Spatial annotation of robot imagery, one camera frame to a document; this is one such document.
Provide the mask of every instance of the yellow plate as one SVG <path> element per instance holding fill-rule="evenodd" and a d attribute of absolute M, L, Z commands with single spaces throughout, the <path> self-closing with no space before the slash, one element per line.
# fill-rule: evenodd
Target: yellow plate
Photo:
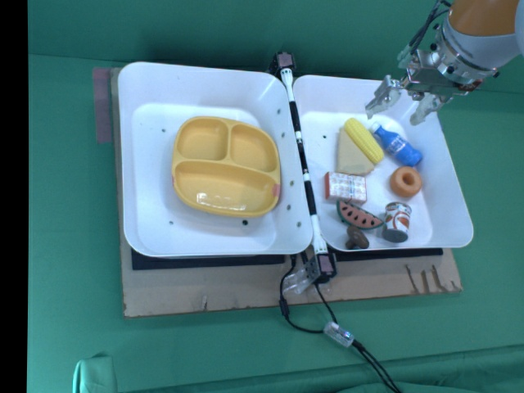
<path fill-rule="evenodd" d="M 225 118 L 197 116 L 182 124 L 171 175 L 183 202 L 217 215 L 264 215 L 280 194 L 273 139 L 260 128 Z"/>

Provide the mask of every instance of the cheese wedge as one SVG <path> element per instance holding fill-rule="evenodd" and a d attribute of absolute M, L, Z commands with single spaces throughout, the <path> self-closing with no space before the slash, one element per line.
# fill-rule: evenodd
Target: cheese wedge
<path fill-rule="evenodd" d="M 353 142 L 344 128 L 338 133 L 337 168 L 339 174 L 365 175 L 375 169 L 373 162 Z"/>

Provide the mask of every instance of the mushroom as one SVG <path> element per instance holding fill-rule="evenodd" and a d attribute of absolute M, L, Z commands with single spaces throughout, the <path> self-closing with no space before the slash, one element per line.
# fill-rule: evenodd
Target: mushroom
<path fill-rule="evenodd" d="M 347 228 L 347 235 L 350 237 L 350 240 L 346 242 L 346 248 L 348 250 L 355 249 L 356 247 L 360 249 L 368 249 L 369 240 L 364 236 L 364 233 L 360 228 L 349 226 Z"/>

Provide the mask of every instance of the green table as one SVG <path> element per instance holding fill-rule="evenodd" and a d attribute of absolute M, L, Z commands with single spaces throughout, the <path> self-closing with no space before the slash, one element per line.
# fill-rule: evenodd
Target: green table
<path fill-rule="evenodd" d="M 293 330 L 277 308 L 123 318 L 114 151 L 97 144 L 93 114 L 92 70 L 111 66 L 29 56 L 27 391 L 70 391 L 76 363 L 98 353 L 113 358 L 119 391 L 376 382 L 357 354 Z M 458 365 L 524 362 L 524 94 L 480 90 L 439 116 L 475 228 L 454 250 L 464 291 L 332 306 L 395 380 L 429 384 Z M 328 314 L 304 305 L 293 317 L 322 327 Z"/>

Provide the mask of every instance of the bottle cap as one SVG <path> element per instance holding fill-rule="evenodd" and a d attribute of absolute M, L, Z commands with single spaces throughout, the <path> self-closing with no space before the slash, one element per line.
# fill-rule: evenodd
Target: bottle cap
<path fill-rule="evenodd" d="M 375 133 L 375 131 L 377 131 L 380 127 L 381 125 L 378 122 L 373 122 L 371 124 L 371 127 L 369 127 L 369 131 L 371 131 L 372 133 Z"/>

